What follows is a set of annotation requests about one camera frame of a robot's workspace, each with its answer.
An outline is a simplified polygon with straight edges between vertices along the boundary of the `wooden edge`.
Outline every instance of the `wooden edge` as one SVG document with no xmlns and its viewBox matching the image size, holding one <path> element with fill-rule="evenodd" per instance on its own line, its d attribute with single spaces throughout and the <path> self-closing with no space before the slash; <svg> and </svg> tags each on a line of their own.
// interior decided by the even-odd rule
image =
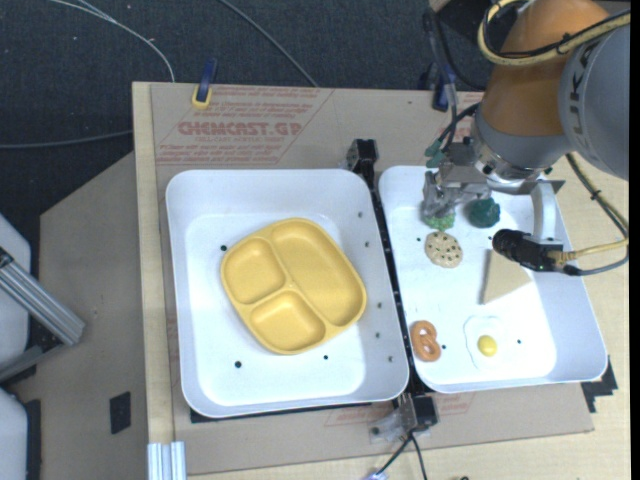
<svg viewBox="0 0 640 480">
<path fill-rule="evenodd" d="M 147 422 L 150 443 L 174 440 L 169 344 L 153 142 L 150 84 L 132 84 Z"/>
</svg>

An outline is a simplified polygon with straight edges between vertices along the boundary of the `blue and yellow clamp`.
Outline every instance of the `blue and yellow clamp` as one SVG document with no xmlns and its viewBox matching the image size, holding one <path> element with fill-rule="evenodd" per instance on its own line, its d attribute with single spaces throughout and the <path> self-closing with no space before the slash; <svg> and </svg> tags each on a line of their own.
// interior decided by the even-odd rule
<svg viewBox="0 0 640 480">
<path fill-rule="evenodd" d="M 206 110 L 211 103 L 211 95 L 213 94 L 213 83 L 218 74 L 218 61 L 209 59 L 204 66 L 200 84 L 196 86 L 191 97 L 191 104 L 199 109 Z"/>
</svg>

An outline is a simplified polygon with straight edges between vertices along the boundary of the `yellow plate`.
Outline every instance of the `yellow plate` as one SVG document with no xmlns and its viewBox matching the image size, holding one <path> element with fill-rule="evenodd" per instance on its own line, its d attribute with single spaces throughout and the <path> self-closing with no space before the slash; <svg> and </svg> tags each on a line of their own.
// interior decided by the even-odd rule
<svg viewBox="0 0 640 480">
<path fill-rule="evenodd" d="M 297 354 L 333 338 L 362 315 L 367 295 L 338 244 L 315 222 L 278 221 L 225 254 L 222 285 L 256 339 Z"/>
</svg>

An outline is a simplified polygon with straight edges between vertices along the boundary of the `dark floor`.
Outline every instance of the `dark floor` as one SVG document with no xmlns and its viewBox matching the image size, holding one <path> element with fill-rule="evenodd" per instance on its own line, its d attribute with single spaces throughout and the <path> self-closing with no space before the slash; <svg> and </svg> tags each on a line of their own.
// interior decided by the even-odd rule
<svg viewBox="0 0 640 480">
<path fill-rule="evenodd" d="M 219 1 L 86 1 L 152 40 L 177 82 L 196 82 L 214 56 L 219 83 L 310 83 Z M 427 0 L 228 1 L 272 34 L 319 86 L 415 89 L 431 61 L 421 27 Z M 482 87 L 491 71 L 474 44 L 489 3 L 453 0 L 439 12 L 451 55 L 474 87 Z M 60 3 L 0 0 L 0 213 L 34 250 L 39 215 L 129 153 L 132 139 L 29 149 L 2 145 L 129 130 L 130 87 L 137 80 L 171 80 L 161 57 L 139 38 Z M 458 86 L 473 89 L 460 80 Z"/>
</svg>

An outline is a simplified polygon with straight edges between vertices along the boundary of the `table surface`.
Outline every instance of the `table surface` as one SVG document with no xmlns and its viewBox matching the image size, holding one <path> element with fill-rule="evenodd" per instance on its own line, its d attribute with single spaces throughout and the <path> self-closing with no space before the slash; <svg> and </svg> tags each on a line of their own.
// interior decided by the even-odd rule
<svg viewBox="0 0 640 480">
<path fill-rule="evenodd" d="M 174 440 L 175 434 L 158 234 L 150 84 L 134 84 L 133 97 L 149 441 L 168 443 Z M 393 97 L 393 92 L 389 92 L 389 98 Z M 628 183 L 588 165 L 585 171 L 614 206 L 623 215 L 628 215 Z M 564 159 L 556 164 L 551 178 L 567 180 L 558 194 L 558 200 L 574 248 L 611 241 L 613 225 L 597 204 L 589 200 L 587 192 L 575 179 Z M 597 264 L 598 259 L 602 260 L 589 258 L 581 266 L 589 267 L 592 261 Z M 596 430 L 585 434 L 429 450 L 423 453 L 430 479 L 454 480 L 463 476 L 470 480 L 631 477 L 628 266 L 589 276 L 585 278 L 585 284 L 618 383 L 613 396 L 596 400 L 597 412 L 593 414 Z M 190 478 L 351 480 L 365 478 L 384 464 L 387 458 L 369 456 Z M 387 472 L 394 478 L 421 478 L 416 453 L 411 447 L 407 448 Z"/>
</svg>

